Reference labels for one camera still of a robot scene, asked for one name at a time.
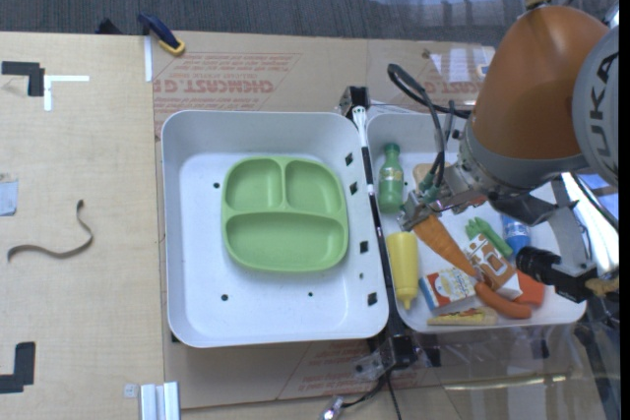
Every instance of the toy carrot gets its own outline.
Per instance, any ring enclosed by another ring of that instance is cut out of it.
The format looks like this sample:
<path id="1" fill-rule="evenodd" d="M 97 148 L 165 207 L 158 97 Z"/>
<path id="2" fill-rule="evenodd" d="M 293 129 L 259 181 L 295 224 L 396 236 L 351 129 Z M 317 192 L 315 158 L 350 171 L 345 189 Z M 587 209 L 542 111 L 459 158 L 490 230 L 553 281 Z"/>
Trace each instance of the toy carrot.
<path id="1" fill-rule="evenodd" d="M 434 252 L 470 276 L 477 277 L 476 270 L 460 249 L 444 224 L 433 214 L 416 224 L 413 232 Z"/>

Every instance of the white tape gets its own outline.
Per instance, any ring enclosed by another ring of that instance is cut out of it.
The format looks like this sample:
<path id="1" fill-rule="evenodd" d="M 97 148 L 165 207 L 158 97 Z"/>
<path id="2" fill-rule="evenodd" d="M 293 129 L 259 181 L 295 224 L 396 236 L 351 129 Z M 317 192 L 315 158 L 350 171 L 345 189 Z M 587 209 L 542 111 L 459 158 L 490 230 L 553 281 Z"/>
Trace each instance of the white tape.
<path id="1" fill-rule="evenodd" d="M 145 36 L 145 81 L 147 83 L 150 83 L 154 78 L 153 61 L 151 37 L 147 35 Z"/>
<path id="2" fill-rule="evenodd" d="M 43 110 L 52 110 L 52 83 L 86 83 L 90 76 L 43 76 Z"/>
<path id="3" fill-rule="evenodd" d="M 0 216 L 13 215 L 18 210 L 18 181 L 3 178 L 0 173 Z"/>

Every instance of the green divided plate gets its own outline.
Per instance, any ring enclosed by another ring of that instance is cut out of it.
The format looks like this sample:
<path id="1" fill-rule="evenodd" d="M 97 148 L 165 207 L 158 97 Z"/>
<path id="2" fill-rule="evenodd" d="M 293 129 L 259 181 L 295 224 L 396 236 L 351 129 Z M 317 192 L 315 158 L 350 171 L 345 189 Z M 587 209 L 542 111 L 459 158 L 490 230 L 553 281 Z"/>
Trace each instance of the green divided plate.
<path id="1" fill-rule="evenodd" d="M 223 241 L 240 264 L 283 272 L 326 270 L 346 254 L 344 189 L 325 164 L 290 156 L 254 156 L 223 181 Z"/>

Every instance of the blue bottle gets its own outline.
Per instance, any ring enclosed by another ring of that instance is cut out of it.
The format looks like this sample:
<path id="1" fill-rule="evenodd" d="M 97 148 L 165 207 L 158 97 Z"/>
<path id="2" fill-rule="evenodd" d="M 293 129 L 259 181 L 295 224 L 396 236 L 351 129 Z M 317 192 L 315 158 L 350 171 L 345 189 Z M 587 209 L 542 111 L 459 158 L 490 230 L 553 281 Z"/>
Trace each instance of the blue bottle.
<path id="1" fill-rule="evenodd" d="M 530 245 L 530 229 L 521 221 L 505 214 L 501 214 L 501 222 L 503 223 L 503 239 L 516 256 L 523 247 Z"/>

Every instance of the yellow bottle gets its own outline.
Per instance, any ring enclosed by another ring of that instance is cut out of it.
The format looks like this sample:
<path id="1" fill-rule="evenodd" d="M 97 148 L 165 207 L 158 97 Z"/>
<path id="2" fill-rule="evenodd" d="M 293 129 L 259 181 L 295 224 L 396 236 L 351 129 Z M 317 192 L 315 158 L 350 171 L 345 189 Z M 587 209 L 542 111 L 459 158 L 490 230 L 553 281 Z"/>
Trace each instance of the yellow bottle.
<path id="1" fill-rule="evenodd" d="M 390 257 L 392 278 L 396 289 L 396 298 L 405 309 L 411 307 L 411 300 L 417 296 L 417 238 L 408 231 L 399 231 L 385 239 Z"/>

